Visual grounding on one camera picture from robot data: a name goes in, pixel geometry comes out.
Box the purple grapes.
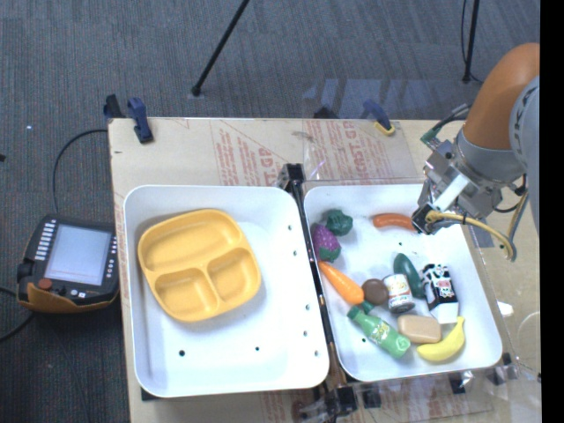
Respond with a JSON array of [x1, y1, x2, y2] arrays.
[[310, 222, 343, 264]]

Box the white plastic tray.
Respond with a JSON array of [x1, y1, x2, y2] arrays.
[[302, 182, 504, 383], [122, 184, 331, 399]]

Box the brown round biscuit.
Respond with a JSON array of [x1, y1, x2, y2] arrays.
[[360, 278, 390, 307]]

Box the orange carrot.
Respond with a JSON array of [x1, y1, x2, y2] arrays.
[[317, 259, 376, 315]]

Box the black block with thin wires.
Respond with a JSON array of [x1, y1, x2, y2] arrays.
[[276, 162, 306, 193], [323, 383, 359, 414]]

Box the black and white milk carton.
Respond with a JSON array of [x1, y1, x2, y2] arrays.
[[421, 263, 461, 326]]

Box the green broccoli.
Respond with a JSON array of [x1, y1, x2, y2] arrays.
[[324, 209, 354, 238]]

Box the dark green cucumber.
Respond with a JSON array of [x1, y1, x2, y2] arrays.
[[392, 252, 427, 300]]

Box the orange sausage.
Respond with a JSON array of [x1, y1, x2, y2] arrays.
[[371, 211, 418, 234]]

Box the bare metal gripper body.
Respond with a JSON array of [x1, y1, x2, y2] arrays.
[[422, 139, 504, 220]]

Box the small silver can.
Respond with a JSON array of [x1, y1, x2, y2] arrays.
[[382, 272, 417, 315]]

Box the tan bread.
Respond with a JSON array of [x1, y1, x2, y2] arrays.
[[397, 313, 443, 345]]

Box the yellow divided plate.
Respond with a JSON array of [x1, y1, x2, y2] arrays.
[[137, 208, 263, 323]]

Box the green plastic bottle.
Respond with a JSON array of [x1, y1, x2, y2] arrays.
[[346, 305, 412, 361]]

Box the brown cardboard board, red print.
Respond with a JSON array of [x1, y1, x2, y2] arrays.
[[108, 116, 541, 423]]

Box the yellow banana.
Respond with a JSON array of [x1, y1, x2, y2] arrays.
[[415, 315, 467, 364]]

